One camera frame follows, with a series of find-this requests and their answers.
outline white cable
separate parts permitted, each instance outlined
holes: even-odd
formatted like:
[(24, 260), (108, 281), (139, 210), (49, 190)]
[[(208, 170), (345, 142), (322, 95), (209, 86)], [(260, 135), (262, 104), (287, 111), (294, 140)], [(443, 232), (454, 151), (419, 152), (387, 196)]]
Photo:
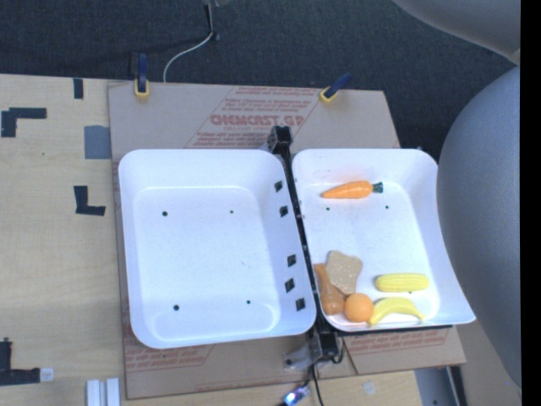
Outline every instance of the white cable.
[(163, 82), (164, 83), (167, 82), (167, 70), (169, 69), (169, 66), (171, 66), (171, 63), (173, 63), (175, 60), (177, 60), (179, 57), (183, 56), (184, 54), (188, 54), (189, 52), (192, 52), (193, 50), (197, 50), (199, 47), (202, 47), (205, 43), (207, 43), (211, 39), (212, 35), (214, 35), (213, 31), (209, 33), (209, 35), (202, 42), (197, 44), (195, 47), (191, 47), (188, 50), (184, 50), (180, 52), (179, 54), (177, 54), (175, 57), (173, 57), (171, 60), (169, 60), (169, 62), (167, 62), (166, 68), (163, 70)]

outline toy carrot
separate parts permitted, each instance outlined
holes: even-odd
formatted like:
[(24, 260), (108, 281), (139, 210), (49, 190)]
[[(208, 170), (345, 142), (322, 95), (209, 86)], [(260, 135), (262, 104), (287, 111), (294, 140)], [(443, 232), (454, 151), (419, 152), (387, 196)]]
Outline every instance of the toy carrot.
[(371, 184), (366, 180), (357, 180), (329, 189), (321, 197), (325, 199), (362, 199), (373, 192), (382, 193), (383, 184), (381, 182)]

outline empty white tray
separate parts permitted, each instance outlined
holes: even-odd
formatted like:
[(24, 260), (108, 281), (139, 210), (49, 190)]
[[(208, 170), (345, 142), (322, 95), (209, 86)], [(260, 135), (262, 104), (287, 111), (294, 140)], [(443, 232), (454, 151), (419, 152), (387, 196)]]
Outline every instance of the empty white tray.
[[(373, 301), (386, 296), (411, 299), (425, 315), (388, 315), (381, 323), (350, 322), (326, 316), (339, 330), (361, 332), (468, 323), (475, 316), (462, 293), (445, 250), (436, 207), (437, 164), (415, 149), (322, 149), (293, 159), (300, 209), (312, 263), (324, 263), (331, 250), (363, 261), (357, 291)], [(382, 194), (358, 200), (332, 200), (327, 189), (356, 180), (382, 182)], [(383, 293), (374, 280), (386, 273), (419, 272), (429, 289)]]
[(306, 332), (286, 177), (264, 151), (142, 150), (119, 166), (131, 325), (152, 348)]

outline white connector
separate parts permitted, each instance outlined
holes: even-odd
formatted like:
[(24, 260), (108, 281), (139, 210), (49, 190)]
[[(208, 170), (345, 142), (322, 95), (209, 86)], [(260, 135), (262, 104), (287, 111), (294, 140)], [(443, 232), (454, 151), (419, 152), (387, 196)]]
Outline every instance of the white connector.
[(118, 379), (86, 381), (86, 406), (120, 406)]
[(40, 369), (40, 382), (52, 382), (54, 381), (54, 369), (42, 368)]

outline plastic food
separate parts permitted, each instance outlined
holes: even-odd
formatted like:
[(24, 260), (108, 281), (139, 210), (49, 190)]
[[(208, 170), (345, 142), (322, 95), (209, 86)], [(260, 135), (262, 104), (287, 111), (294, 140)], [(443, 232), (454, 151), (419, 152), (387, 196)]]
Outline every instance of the plastic food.
[(350, 294), (344, 305), (344, 315), (349, 321), (368, 321), (374, 313), (374, 303), (366, 294)]
[(414, 315), (424, 319), (424, 315), (417, 309), (415, 304), (408, 298), (383, 298), (374, 304), (374, 313), (369, 318), (369, 325), (379, 323), (384, 317), (399, 313), (403, 315)]
[(381, 292), (415, 292), (429, 287), (429, 278), (424, 274), (395, 273), (380, 275), (375, 287)]
[(383, 184), (371, 184), (367, 180), (357, 180), (325, 191), (321, 197), (325, 199), (362, 199), (372, 193), (382, 193)]
[(320, 279), (320, 301), (323, 311), (327, 315), (336, 315), (344, 311), (344, 298), (331, 284), (324, 263), (314, 265), (315, 273)]
[(346, 296), (355, 293), (357, 278), (362, 269), (363, 262), (358, 257), (336, 250), (327, 255), (326, 270), (331, 284)]

